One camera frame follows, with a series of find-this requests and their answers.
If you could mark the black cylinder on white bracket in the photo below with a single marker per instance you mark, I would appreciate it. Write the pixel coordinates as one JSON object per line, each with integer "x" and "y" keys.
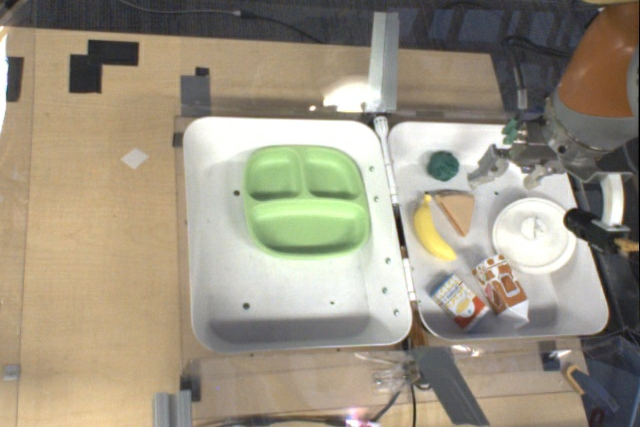
{"x": 585, "y": 222}

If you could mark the white plastic tray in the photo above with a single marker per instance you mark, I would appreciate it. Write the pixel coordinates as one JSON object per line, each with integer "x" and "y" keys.
{"x": 560, "y": 305}
{"x": 300, "y": 295}

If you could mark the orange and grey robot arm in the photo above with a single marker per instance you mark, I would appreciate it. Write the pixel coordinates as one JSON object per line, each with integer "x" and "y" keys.
{"x": 600, "y": 65}

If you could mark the white round bowl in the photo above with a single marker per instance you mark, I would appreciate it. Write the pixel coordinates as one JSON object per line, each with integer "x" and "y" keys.
{"x": 530, "y": 245}

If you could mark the green divided plate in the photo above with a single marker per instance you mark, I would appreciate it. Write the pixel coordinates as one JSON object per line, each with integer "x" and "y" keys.
{"x": 305, "y": 225}

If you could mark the yellow banana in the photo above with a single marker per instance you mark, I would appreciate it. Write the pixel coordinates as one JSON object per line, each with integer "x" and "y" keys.
{"x": 431, "y": 231}

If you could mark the brown and white carton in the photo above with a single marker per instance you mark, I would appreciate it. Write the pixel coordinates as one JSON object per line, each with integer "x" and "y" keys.
{"x": 502, "y": 290}

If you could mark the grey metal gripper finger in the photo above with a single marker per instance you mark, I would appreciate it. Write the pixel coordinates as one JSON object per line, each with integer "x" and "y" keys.
{"x": 489, "y": 166}
{"x": 537, "y": 174}

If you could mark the brown bread slice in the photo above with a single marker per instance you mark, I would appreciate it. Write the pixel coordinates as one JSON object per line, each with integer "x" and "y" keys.
{"x": 457, "y": 212}

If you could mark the green broccoli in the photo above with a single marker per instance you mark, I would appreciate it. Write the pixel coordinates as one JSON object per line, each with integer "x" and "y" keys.
{"x": 443, "y": 166}

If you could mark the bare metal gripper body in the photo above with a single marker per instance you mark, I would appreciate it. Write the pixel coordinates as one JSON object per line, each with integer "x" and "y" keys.
{"x": 537, "y": 147}

